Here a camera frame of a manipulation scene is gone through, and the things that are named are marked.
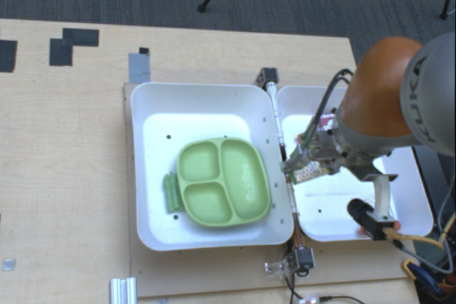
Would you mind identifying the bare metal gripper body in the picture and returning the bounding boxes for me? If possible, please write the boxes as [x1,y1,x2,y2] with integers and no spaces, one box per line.
[309,130,353,176]

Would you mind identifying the black block with thin wires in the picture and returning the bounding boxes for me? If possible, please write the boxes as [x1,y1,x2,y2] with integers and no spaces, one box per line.
[261,67,279,85]
[293,247,316,277]

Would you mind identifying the white plastic tray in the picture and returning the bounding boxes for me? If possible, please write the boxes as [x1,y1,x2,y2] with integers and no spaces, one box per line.
[276,85,435,243]
[130,82,295,253]

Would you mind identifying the white packet with orange pattern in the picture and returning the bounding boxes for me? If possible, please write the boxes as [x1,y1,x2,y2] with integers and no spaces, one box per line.
[291,162,328,187]

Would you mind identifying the green toy beans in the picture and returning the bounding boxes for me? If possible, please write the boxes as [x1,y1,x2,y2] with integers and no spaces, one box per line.
[163,171,184,214]

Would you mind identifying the green divided plate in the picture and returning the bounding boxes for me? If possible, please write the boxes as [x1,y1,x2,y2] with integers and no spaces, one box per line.
[176,137,273,228]

